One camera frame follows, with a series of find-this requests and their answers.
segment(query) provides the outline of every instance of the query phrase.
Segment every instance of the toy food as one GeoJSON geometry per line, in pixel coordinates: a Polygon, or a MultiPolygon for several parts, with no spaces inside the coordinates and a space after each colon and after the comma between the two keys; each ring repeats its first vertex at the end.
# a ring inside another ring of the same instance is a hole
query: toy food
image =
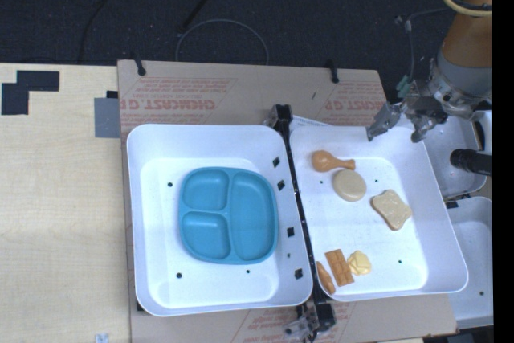
{"type": "Polygon", "coordinates": [[[318,276],[320,277],[321,284],[323,284],[323,287],[328,290],[328,293],[333,294],[336,291],[336,286],[334,286],[334,283],[332,282],[330,273],[327,272],[327,269],[325,269],[323,264],[320,262],[316,262],[316,267],[318,269],[318,276]]]}
{"type": "Polygon", "coordinates": [[[332,274],[336,278],[337,286],[344,286],[355,281],[353,280],[352,270],[341,249],[327,251],[324,255],[328,260],[332,274]]]}
{"type": "Polygon", "coordinates": [[[371,263],[368,256],[357,250],[348,257],[348,265],[350,270],[356,276],[367,275],[371,272],[371,263]]]}
{"type": "Polygon", "coordinates": [[[326,150],[317,150],[312,154],[312,167],[318,172],[328,172],[329,170],[337,167],[344,167],[345,169],[355,170],[355,161],[341,160],[334,157],[331,153],[326,150]]]}
{"type": "Polygon", "coordinates": [[[398,231],[403,223],[412,216],[412,209],[404,203],[392,189],[371,199],[372,207],[383,217],[392,231],[398,231]]]}
{"type": "Polygon", "coordinates": [[[332,180],[332,185],[336,193],[348,202],[362,199],[367,190],[362,176],[350,169],[337,172],[332,180]]]}

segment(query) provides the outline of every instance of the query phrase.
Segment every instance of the black clip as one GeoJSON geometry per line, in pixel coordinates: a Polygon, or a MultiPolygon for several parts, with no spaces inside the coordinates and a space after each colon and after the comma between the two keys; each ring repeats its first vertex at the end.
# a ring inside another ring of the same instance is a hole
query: black clip
{"type": "Polygon", "coordinates": [[[141,63],[141,59],[139,59],[139,55],[136,52],[133,52],[133,53],[131,53],[131,57],[136,62],[137,74],[139,76],[146,75],[146,69],[143,67],[143,63],[141,63]]]}
{"type": "Polygon", "coordinates": [[[324,64],[324,67],[326,69],[330,69],[332,83],[339,83],[339,78],[337,77],[337,69],[334,65],[334,62],[331,59],[327,60],[327,63],[324,64]]]}

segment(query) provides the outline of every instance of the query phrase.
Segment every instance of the round beige toy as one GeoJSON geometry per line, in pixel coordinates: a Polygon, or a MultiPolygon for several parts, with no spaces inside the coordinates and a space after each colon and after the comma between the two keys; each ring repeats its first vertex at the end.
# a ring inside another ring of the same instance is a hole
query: round beige toy
{"type": "Polygon", "coordinates": [[[362,176],[354,170],[344,169],[337,172],[332,181],[334,190],[348,202],[361,200],[367,190],[362,176]]]}

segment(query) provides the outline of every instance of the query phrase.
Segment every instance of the gray cable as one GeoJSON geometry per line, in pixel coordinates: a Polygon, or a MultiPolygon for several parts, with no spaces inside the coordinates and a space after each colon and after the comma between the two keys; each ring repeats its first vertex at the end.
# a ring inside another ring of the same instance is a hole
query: gray cable
{"type": "Polygon", "coordinates": [[[266,43],[264,42],[263,38],[260,37],[260,35],[254,31],[251,27],[245,25],[244,23],[241,23],[241,22],[237,22],[235,20],[230,20],[230,19],[227,19],[227,18],[214,18],[214,19],[211,19],[211,20],[206,20],[205,22],[200,22],[199,24],[197,25],[194,25],[193,27],[191,27],[190,29],[188,29],[180,38],[180,40],[178,41],[178,44],[177,44],[177,49],[175,49],[175,61],[179,62],[178,60],[178,52],[180,50],[180,46],[182,45],[182,42],[184,41],[184,39],[186,38],[186,36],[191,32],[193,31],[194,29],[197,29],[198,27],[200,26],[203,26],[203,25],[206,25],[207,23],[217,23],[217,22],[225,22],[225,23],[234,23],[235,25],[240,25],[242,27],[245,27],[246,29],[248,29],[251,33],[253,33],[255,35],[255,37],[257,39],[260,40],[260,42],[263,44],[263,47],[264,47],[264,51],[266,52],[266,66],[269,65],[270,63],[270,54],[269,54],[269,51],[267,49],[267,46],[266,46],[266,43]]]}

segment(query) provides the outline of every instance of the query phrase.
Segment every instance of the black tape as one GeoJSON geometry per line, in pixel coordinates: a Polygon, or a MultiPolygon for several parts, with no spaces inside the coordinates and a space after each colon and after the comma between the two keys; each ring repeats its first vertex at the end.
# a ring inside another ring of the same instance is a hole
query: black tape
{"type": "Polygon", "coordinates": [[[117,99],[118,98],[118,91],[116,90],[107,90],[105,93],[105,97],[108,99],[117,99]]]}
{"type": "Polygon", "coordinates": [[[57,92],[58,71],[17,71],[17,83],[2,84],[2,115],[28,115],[29,92],[57,92]]]}

